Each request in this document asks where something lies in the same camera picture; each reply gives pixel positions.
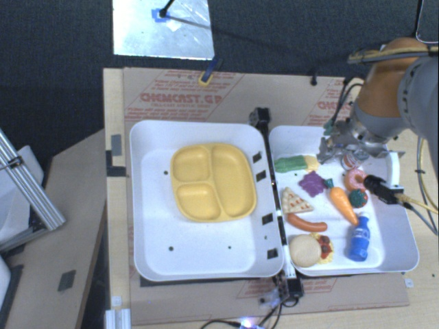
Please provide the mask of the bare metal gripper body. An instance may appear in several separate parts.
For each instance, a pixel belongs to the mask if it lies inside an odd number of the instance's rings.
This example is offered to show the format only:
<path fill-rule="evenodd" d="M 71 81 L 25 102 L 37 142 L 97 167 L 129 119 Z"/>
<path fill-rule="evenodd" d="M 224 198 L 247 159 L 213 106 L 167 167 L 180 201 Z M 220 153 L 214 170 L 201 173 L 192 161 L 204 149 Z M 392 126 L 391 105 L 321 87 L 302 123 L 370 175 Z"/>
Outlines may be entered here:
<path fill-rule="evenodd" d="M 336 156 L 347 151 L 364 150 L 374 158 L 384 157 L 388 152 L 388 139 L 368 131 L 358 120 L 328 121 L 324 125 L 324 137 L 331 137 L 338 148 Z"/>

